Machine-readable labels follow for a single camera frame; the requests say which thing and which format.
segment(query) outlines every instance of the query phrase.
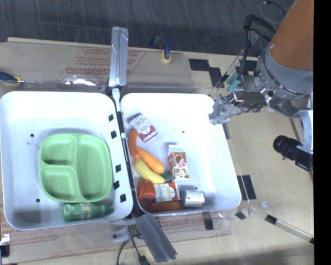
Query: black camera lens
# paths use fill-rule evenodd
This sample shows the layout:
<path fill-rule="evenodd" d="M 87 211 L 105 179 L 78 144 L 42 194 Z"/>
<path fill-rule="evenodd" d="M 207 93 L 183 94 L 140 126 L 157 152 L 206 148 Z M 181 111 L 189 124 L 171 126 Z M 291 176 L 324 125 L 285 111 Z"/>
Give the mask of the black camera lens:
<path fill-rule="evenodd" d="M 284 158 L 289 158 L 290 160 L 297 159 L 297 146 L 301 143 L 295 139 L 291 139 L 287 136 L 278 136 L 273 144 L 274 150 L 281 154 Z"/>

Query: toy carrot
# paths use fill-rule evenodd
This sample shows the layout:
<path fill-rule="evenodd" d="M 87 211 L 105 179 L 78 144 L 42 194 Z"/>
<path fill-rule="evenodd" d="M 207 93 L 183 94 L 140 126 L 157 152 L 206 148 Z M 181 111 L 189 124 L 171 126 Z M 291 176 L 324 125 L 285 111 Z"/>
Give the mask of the toy carrot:
<path fill-rule="evenodd" d="M 138 151 L 138 154 L 140 155 L 142 160 L 152 171 L 154 171 L 156 174 L 164 173 L 165 167 L 160 160 L 158 160 L 153 155 L 149 154 L 147 151 L 139 147 L 136 147 L 136 150 Z"/>

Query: milk carton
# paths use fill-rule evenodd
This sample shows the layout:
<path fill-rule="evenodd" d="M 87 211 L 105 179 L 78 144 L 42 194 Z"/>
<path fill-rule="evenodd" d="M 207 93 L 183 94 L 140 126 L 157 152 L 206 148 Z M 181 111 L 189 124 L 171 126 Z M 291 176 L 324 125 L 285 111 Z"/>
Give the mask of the milk carton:
<path fill-rule="evenodd" d="M 180 145 L 169 145 L 168 167 L 172 182 L 181 182 L 189 179 L 186 155 Z"/>

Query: wire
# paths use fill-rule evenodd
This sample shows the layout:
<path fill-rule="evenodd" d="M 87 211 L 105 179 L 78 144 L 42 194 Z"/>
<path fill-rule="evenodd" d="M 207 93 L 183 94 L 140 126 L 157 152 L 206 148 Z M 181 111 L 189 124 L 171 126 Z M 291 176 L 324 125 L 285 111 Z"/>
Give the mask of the wire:
<path fill-rule="evenodd" d="M 256 32 L 258 35 L 260 35 L 261 37 L 263 37 L 264 39 L 266 39 L 267 41 L 271 41 L 271 39 L 269 37 L 267 37 L 266 35 L 262 34 L 261 32 L 257 31 L 256 29 L 250 29 L 250 31 L 254 31 Z"/>
<path fill-rule="evenodd" d="M 127 243 L 130 241 L 130 238 L 131 238 L 131 237 L 129 237 L 129 238 L 127 239 L 127 241 L 124 241 L 123 244 L 121 245 L 121 247 L 120 247 L 120 249 L 119 249 L 118 257 L 117 257 L 117 259 L 116 259 L 116 265 L 119 265 L 119 258 L 120 258 L 120 255 L 121 255 L 121 251 L 122 251 L 122 249 L 127 245 Z"/>
<path fill-rule="evenodd" d="M 245 44 L 244 44 L 244 51 L 243 51 L 243 58 L 241 61 L 241 65 L 239 67 L 239 74 L 237 77 L 237 80 L 239 81 L 239 79 L 241 78 L 243 71 L 244 71 L 244 63 L 247 59 L 248 56 L 248 51 L 249 51 L 249 28 L 245 28 Z"/>
<path fill-rule="evenodd" d="M 119 249 L 119 253 L 118 253 L 118 257 L 116 259 L 116 265 L 119 265 L 119 259 L 120 259 L 120 256 L 121 256 L 121 251 L 122 249 L 127 245 L 127 243 L 131 240 L 132 241 L 132 244 L 134 245 L 134 248 L 136 249 L 137 251 L 137 255 L 138 255 L 138 258 L 145 258 L 143 256 L 141 256 L 141 254 L 139 253 L 137 247 L 136 247 L 136 244 L 135 244 L 135 241 L 134 241 L 134 237 L 138 237 L 138 238 L 142 238 L 140 233 L 136 233 L 134 235 L 132 235 L 131 237 L 129 237 L 126 241 L 124 241 L 124 243 L 121 245 L 120 249 Z"/>
<path fill-rule="evenodd" d="M 262 4 L 266 4 L 266 5 L 273 4 L 273 5 L 277 6 L 278 8 L 281 9 L 281 11 L 284 13 L 284 16 L 285 16 L 285 15 L 287 14 L 287 12 L 286 12 L 281 6 L 279 6 L 279 5 L 278 5 L 277 3 L 275 3 L 275 2 L 265 0 L 265 1 L 262 1 L 262 2 L 259 4 L 259 11 L 260 11 L 260 14 L 261 14 L 266 20 L 268 20 L 270 23 L 273 23 L 273 24 L 280 24 L 280 23 L 282 23 L 282 21 L 280 21 L 280 22 L 275 22 L 275 21 L 269 19 L 268 17 L 266 17 L 266 16 L 264 15 L 264 13 L 262 12 L 262 10 L 261 10 L 261 5 L 262 5 Z"/>
<path fill-rule="evenodd" d="M 135 244 L 135 242 L 134 242 L 134 237 L 133 237 L 133 236 L 131 237 L 131 241 L 132 241 L 132 243 L 133 243 L 133 245 L 134 245 L 134 248 L 135 248 L 136 251 L 137 251 L 137 254 L 138 254 L 139 258 L 141 258 L 141 255 L 140 255 L 140 253 L 139 253 L 139 251 L 138 251 L 138 249 L 137 249 L 137 247 L 136 247 L 136 244 Z"/>

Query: black cable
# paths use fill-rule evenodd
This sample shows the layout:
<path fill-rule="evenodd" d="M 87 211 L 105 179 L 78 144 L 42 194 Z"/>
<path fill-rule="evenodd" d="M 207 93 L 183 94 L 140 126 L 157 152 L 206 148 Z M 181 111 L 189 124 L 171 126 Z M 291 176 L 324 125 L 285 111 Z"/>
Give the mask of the black cable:
<path fill-rule="evenodd" d="M 279 6 L 277 3 L 272 2 L 272 1 L 267 1 L 267 0 L 262 1 L 262 2 L 259 4 L 259 12 L 260 12 L 260 14 L 261 14 L 266 20 L 268 20 L 269 22 L 271 22 L 271 23 L 273 23 L 273 24 L 280 24 L 281 22 L 275 22 L 275 21 L 273 21 L 273 20 L 270 20 L 268 17 L 266 17 L 266 16 L 263 14 L 262 10 L 261 10 L 261 5 L 262 5 L 262 4 L 266 4 L 266 5 L 273 4 L 273 5 L 275 5 L 275 6 L 277 6 L 278 8 L 281 9 L 281 11 L 284 13 L 284 16 L 287 14 L 287 12 L 286 12 L 281 6 Z"/>
<path fill-rule="evenodd" d="M 245 27 L 245 43 L 244 43 L 244 50 L 243 50 L 243 58 L 242 58 L 242 61 L 241 61 L 241 65 L 239 67 L 239 74 L 237 76 L 237 80 L 239 81 L 240 77 L 242 76 L 243 74 L 243 71 L 244 71 L 244 63 L 245 63 L 245 60 L 247 59 L 247 56 L 248 56 L 248 51 L 249 51 L 249 27 Z"/>
<path fill-rule="evenodd" d="M 133 236 L 131 237 L 131 241 L 132 241 L 132 243 L 133 243 L 133 245 L 134 245 L 134 248 L 135 248 L 136 251 L 137 251 L 138 257 L 141 258 L 141 255 L 140 255 L 140 253 L 139 253 L 139 251 L 138 251 L 138 249 L 137 249 L 137 247 L 136 247 L 136 244 L 135 244 L 135 242 L 134 242 L 134 237 L 133 237 Z"/>
<path fill-rule="evenodd" d="M 130 241 L 130 237 L 127 239 L 127 241 L 124 241 L 123 244 L 121 245 L 121 247 L 119 249 L 118 257 L 116 259 L 116 265 L 119 265 L 119 258 L 120 258 L 120 255 L 121 255 L 121 251 L 129 241 Z"/>
<path fill-rule="evenodd" d="M 250 31 L 254 31 L 256 32 L 258 35 L 260 35 L 262 38 L 266 39 L 267 41 L 271 41 L 271 39 L 269 37 L 267 37 L 266 35 L 262 34 L 261 32 L 257 31 L 256 29 L 250 29 Z"/>
<path fill-rule="evenodd" d="M 272 25 L 264 21 L 263 19 L 258 18 L 255 15 L 249 15 L 244 19 L 244 29 L 250 29 L 252 27 L 252 23 L 260 25 L 261 27 L 267 29 L 268 31 L 272 32 L 273 34 L 276 33 L 276 30 L 273 28 Z"/>
<path fill-rule="evenodd" d="M 136 233 L 133 235 L 133 237 L 137 237 L 138 239 L 143 239 L 142 235 L 138 231 L 138 228 L 136 228 Z"/>

